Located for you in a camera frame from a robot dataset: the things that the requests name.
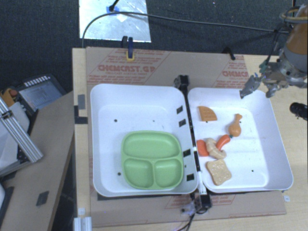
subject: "black bracket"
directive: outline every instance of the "black bracket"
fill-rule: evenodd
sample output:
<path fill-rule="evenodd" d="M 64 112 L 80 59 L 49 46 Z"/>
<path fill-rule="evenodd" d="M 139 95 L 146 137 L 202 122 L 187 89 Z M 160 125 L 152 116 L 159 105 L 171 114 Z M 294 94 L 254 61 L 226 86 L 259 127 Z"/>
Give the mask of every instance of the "black bracket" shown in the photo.
<path fill-rule="evenodd" d="M 18 147 L 18 150 L 17 150 L 17 159 L 19 160 L 21 164 L 29 161 L 26 154 L 23 152 L 23 150 L 20 147 Z"/>
<path fill-rule="evenodd" d="M 8 110 L 7 112 L 4 112 L 2 115 L 0 115 L 0 119 L 7 119 L 13 115 L 13 112 L 11 110 Z"/>
<path fill-rule="evenodd" d="M 88 124 L 88 118 L 79 116 L 79 107 L 78 105 L 74 106 L 74 116 L 75 116 L 75 124 Z"/>

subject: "black clip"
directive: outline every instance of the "black clip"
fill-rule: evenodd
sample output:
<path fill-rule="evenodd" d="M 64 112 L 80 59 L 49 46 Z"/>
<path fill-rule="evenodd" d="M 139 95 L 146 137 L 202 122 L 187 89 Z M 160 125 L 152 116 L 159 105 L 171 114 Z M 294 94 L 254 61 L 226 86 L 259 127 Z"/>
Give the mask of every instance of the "black clip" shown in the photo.
<path fill-rule="evenodd" d="M 121 48 L 127 48 L 128 46 L 128 37 L 123 36 L 122 41 L 121 41 Z"/>
<path fill-rule="evenodd" d="M 231 59 L 234 61 L 235 60 L 235 56 L 233 55 L 231 49 L 227 46 L 226 48 L 224 48 L 224 50 L 222 51 L 222 53 L 228 53 L 231 57 Z"/>

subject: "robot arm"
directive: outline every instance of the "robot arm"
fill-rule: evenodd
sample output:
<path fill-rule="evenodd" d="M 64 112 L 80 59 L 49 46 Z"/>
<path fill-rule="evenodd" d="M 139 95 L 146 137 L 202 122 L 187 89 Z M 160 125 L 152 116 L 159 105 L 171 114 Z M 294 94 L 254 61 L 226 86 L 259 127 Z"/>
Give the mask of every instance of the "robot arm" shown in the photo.
<path fill-rule="evenodd" d="M 296 17 L 288 14 L 297 12 Z M 277 90 L 289 86 L 307 88 L 307 28 L 308 6 L 293 7 L 280 18 L 284 23 L 294 25 L 276 63 L 269 63 L 270 56 L 259 66 L 261 76 L 251 76 L 240 91 L 241 98 L 255 91 L 263 82 L 269 89 L 266 97 L 272 97 Z"/>

